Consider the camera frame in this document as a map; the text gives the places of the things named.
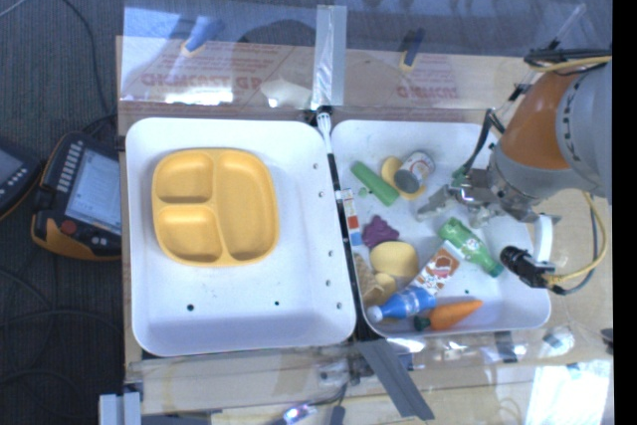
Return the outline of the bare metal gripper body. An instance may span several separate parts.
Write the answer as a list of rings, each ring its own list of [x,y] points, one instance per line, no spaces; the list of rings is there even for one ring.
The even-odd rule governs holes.
[[[538,199],[524,194],[504,179],[497,169],[460,167],[452,174],[452,195],[468,209],[485,206],[496,212],[493,217],[511,216],[523,223],[533,223],[539,214],[533,208]]]

